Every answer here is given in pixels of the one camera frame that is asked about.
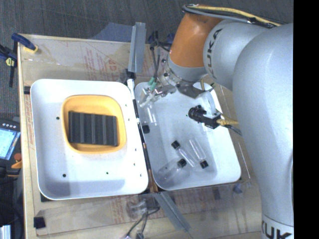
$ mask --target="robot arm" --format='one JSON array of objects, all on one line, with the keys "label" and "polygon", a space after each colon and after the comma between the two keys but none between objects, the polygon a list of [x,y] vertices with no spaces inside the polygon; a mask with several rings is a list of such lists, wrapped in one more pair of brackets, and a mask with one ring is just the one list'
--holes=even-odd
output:
[{"label": "robot arm", "polygon": [[165,69],[140,105],[176,90],[196,98],[201,90],[192,85],[206,74],[232,90],[260,186],[263,238],[293,239],[293,25],[221,18],[185,14]]}]

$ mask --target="black ribbed block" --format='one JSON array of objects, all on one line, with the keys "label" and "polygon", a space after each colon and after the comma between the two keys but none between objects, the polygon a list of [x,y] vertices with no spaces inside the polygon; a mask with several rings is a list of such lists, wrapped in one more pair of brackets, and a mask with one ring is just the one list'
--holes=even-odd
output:
[{"label": "black ribbed block", "polygon": [[116,117],[69,112],[69,142],[118,145]]}]

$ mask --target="white tray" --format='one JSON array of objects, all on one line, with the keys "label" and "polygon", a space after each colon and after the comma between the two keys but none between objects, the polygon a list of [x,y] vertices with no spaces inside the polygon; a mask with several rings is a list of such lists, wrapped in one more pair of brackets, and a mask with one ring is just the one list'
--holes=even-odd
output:
[{"label": "white tray", "polygon": [[[105,95],[121,107],[127,142],[116,152],[80,154],[63,137],[61,106],[73,95]],[[139,194],[148,185],[130,90],[117,82],[41,79],[31,86],[40,192],[52,200]]]},{"label": "white tray", "polygon": [[[147,87],[147,83],[136,86],[137,101],[142,89]],[[231,183],[241,176],[240,165],[228,129],[221,126],[210,129],[188,117],[189,109],[197,105],[202,105],[208,112],[207,116],[209,116],[211,105],[221,110],[214,90],[211,93],[206,92],[206,95],[197,99],[176,91],[153,103],[152,115],[156,118],[151,119],[154,123],[148,124],[150,132],[144,133],[144,138],[154,179],[162,189],[179,190]],[[138,110],[140,120],[143,122],[148,115],[139,105]],[[163,182],[159,169],[176,158],[182,158],[171,143],[178,140],[181,146],[185,146],[190,138],[196,138],[205,150],[209,166],[205,169],[195,169],[186,165],[183,173],[171,181]]]}]

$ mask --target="bottle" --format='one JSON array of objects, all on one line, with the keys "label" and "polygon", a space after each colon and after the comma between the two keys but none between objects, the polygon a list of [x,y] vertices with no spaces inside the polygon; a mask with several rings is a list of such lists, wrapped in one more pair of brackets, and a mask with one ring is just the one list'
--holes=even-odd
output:
[{"label": "bottle", "polygon": [[205,160],[206,155],[200,147],[199,143],[195,139],[190,139],[189,144],[191,150],[186,150],[185,148],[181,147],[177,140],[174,141],[171,145],[176,150],[176,152],[183,158],[185,158],[192,167],[200,165],[201,168],[206,168],[208,166],[208,163]]},{"label": "bottle", "polygon": [[165,164],[161,169],[158,171],[158,175],[160,181],[162,183],[171,181],[174,177],[176,177],[185,167],[187,164],[185,159],[173,159],[169,163]]}]

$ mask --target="dark gray floor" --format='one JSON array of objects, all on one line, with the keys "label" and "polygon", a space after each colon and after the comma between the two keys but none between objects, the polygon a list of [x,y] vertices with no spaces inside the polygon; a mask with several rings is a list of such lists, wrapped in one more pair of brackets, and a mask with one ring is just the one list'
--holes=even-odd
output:
[{"label": "dark gray floor", "polygon": [[[294,0],[0,0],[0,44],[12,48],[14,32],[92,38],[109,23],[137,21],[146,23],[147,36],[159,30],[165,40],[176,31],[181,6],[187,3],[236,8],[286,23],[294,20]],[[119,36],[121,32],[114,31],[114,39]],[[11,119],[19,115],[17,77],[9,88],[9,67],[4,61],[0,61],[0,75],[0,118]],[[0,185],[0,202],[10,204],[12,192],[11,184]]]}]

